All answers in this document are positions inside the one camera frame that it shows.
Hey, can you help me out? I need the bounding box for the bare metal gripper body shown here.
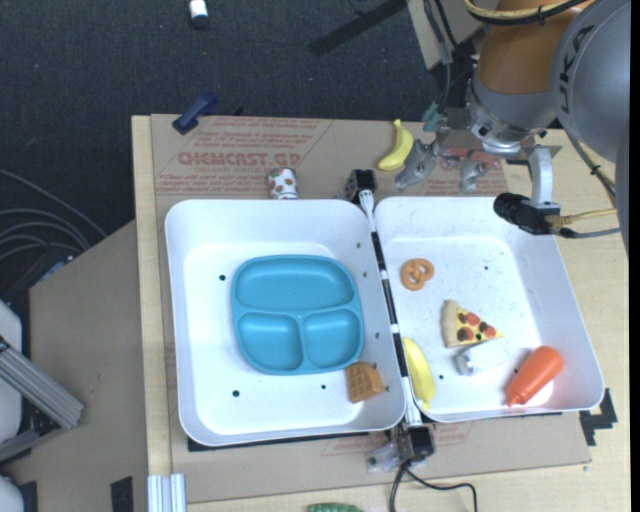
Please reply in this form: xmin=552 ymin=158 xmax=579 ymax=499
xmin=431 ymin=106 xmax=539 ymax=163

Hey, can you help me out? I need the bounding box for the yellow banana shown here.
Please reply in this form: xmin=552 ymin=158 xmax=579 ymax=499
xmin=376 ymin=118 xmax=416 ymax=173
xmin=401 ymin=336 xmax=438 ymax=411

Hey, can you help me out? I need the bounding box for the white plastic tray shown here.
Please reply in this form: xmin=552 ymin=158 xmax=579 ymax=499
xmin=372 ymin=194 xmax=607 ymax=424
xmin=163 ymin=197 xmax=408 ymax=448

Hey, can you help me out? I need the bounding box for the orange toy pretzel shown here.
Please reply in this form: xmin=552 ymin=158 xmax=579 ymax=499
xmin=399 ymin=257 xmax=436 ymax=293

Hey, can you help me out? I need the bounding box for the thin black and white rod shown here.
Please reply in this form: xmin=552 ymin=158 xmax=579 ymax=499
xmin=358 ymin=188 xmax=426 ymax=427

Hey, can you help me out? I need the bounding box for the toy pizza slice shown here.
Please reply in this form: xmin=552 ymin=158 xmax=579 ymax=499
xmin=440 ymin=298 xmax=505 ymax=350

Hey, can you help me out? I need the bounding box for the blue divided plate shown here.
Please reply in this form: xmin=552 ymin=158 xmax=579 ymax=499
xmin=230 ymin=254 xmax=364 ymax=377

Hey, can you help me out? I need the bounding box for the brown cardboard board red print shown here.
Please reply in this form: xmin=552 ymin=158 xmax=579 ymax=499
xmin=149 ymin=113 xmax=594 ymax=504

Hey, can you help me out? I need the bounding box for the orange squeeze bottle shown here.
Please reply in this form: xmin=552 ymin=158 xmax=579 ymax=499
xmin=504 ymin=345 xmax=565 ymax=409

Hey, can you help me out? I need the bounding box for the brown toy waffle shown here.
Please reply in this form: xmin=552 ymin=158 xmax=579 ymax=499
xmin=344 ymin=361 xmax=387 ymax=405

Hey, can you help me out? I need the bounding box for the black cylinder on white bracket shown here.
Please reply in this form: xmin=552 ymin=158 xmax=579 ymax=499
xmin=492 ymin=144 xmax=564 ymax=236

